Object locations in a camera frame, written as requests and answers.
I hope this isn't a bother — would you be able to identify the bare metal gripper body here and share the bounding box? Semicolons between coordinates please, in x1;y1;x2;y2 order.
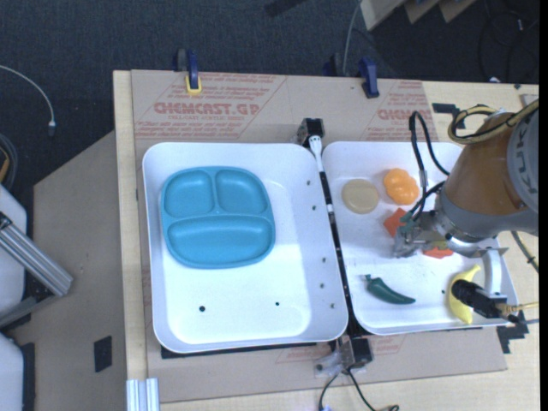
409;209;498;259

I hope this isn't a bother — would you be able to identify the white plastic tray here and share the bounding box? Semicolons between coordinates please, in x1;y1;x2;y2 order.
141;141;350;354
320;140;520;337

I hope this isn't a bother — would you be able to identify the orange flat toy food piece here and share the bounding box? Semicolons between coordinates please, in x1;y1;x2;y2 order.
382;206;455;260

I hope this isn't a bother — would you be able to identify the green chili pepper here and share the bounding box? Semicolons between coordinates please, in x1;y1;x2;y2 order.
364;273;417;306

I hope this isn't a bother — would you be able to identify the orange peeled tangerine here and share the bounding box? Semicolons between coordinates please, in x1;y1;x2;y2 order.
382;167;421;206

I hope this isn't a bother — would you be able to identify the beige round biscuit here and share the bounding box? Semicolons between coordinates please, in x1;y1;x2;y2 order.
340;178;381;215

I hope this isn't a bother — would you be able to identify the thin black and white rod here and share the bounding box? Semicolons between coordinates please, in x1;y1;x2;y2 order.
307;134;354;338

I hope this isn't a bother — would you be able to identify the yellow banana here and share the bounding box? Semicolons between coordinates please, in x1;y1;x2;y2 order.
446;264;483;326

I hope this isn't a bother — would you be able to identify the blue divided plate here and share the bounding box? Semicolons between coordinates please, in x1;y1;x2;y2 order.
159;165;277;271

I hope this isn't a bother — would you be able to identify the brown cardboard board red print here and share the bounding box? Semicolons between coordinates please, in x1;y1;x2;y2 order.
130;69;509;404

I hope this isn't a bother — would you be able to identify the black cylinder on white bracket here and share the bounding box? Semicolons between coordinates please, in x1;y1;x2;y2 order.
451;248;510;319

